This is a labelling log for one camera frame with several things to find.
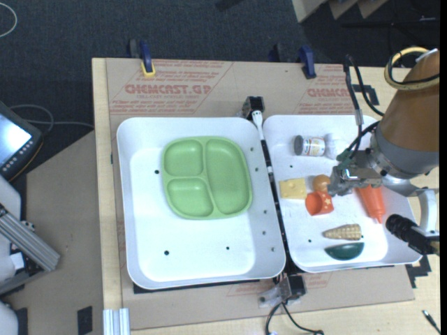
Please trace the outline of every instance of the tin can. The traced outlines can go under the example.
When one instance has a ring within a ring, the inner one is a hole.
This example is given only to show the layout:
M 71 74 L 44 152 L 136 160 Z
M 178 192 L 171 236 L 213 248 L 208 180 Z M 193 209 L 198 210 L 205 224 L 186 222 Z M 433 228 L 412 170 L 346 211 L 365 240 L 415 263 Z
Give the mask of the tin can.
M 302 156 L 322 156 L 325 151 L 323 137 L 297 135 L 293 141 L 295 154 Z

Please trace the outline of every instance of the white tray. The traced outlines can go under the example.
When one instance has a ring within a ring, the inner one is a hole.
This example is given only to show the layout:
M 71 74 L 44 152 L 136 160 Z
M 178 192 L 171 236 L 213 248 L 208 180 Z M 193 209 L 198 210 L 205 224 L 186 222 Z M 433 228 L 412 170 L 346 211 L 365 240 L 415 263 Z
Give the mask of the white tray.
M 163 148 L 181 137 L 227 137 L 242 149 L 253 199 L 243 214 L 189 220 L 169 207 L 161 179 Z M 258 132 L 242 118 L 138 117 L 117 131 L 129 275 L 157 290 L 274 278 L 286 255 Z
M 364 119 L 364 127 L 375 122 L 371 117 Z M 275 115 L 265 120 L 263 130 L 278 194 L 279 181 L 294 178 L 305 178 L 307 192 L 312 192 L 312 178 L 318 174 L 330 176 L 332 167 L 337 164 L 337 161 L 326 156 L 297 156 L 293 150 L 296 135 L 323 137 L 334 133 L 346 141 L 347 147 L 358 132 L 354 116 L 333 115 Z M 362 139 L 360 149 L 369 146 L 369 137 L 368 134 Z M 391 235 L 385 227 L 387 217 L 393 213 L 414 221 L 409 201 L 387 188 L 383 188 L 383 198 L 386 215 L 382 224 L 367 215 L 355 192 L 334 196 L 334 211 L 319 216 L 309 215 L 304 200 L 280 198 L 288 247 L 294 263 L 304 271 L 320 272 L 417 262 L 420 255 L 405 242 Z M 365 247 L 357 258 L 349 261 L 336 260 L 324 248 L 349 241 L 327 239 L 322 232 L 348 223 L 360 224 L 363 235 L 361 241 L 365 243 Z

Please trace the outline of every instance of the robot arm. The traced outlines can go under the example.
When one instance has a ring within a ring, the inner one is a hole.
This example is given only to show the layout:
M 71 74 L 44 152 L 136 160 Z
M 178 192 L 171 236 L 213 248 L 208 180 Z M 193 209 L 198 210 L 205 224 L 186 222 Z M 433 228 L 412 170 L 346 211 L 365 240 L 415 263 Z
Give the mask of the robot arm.
M 393 79 L 393 64 L 405 54 L 422 54 L 403 82 Z M 359 133 L 371 133 L 366 150 L 352 150 L 356 141 L 338 155 L 328 192 L 346 195 L 353 188 L 381 185 L 409 197 L 418 196 L 421 223 L 392 215 L 386 227 L 407 241 L 420 254 L 439 254 L 439 233 L 434 230 L 438 190 L 417 188 L 411 180 L 439 166 L 439 51 L 419 47 L 405 49 L 391 57 L 385 79 L 397 89 L 382 120 Z

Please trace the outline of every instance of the toy corn cob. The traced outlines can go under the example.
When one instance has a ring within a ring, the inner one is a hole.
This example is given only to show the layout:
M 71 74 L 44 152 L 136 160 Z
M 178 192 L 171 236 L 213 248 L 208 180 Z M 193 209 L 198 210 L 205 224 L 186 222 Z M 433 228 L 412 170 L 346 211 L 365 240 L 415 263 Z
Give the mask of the toy corn cob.
M 362 237 L 360 225 L 353 223 L 332 228 L 323 232 L 323 236 L 331 239 L 347 239 L 349 241 L 358 241 Z

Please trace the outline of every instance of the yellow cable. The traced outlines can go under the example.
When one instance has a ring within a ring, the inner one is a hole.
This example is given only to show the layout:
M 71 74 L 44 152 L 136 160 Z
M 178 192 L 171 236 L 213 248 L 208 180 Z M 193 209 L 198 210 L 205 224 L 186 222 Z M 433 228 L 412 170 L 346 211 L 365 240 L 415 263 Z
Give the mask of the yellow cable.
M 407 91 L 415 91 L 415 90 L 419 90 L 419 89 L 424 89 L 424 88 L 428 88 L 428 87 L 438 84 L 439 83 L 439 75 L 436 78 L 433 78 L 428 81 L 421 81 L 421 82 L 414 81 L 414 83 L 409 81 L 408 84 L 405 84 L 402 82 L 397 82 L 391 76 L 391 70 L 393 68 L 393 65 L 398 59 L 401 59 L 403 56 L 405 56 L 407 54 L 414 54 L 414 53 L 424 54 L 426 52 L 428 52 L 428 50 L 423 47 L 409 47 L 409 48 L 406 48 L 406 49 L 394 54 L 390 58 L 390 61 L 385 66 L 385 72 L 384 72 L 385 81 L 393 88 L 400 89 L 400 90 L 407 90 Z

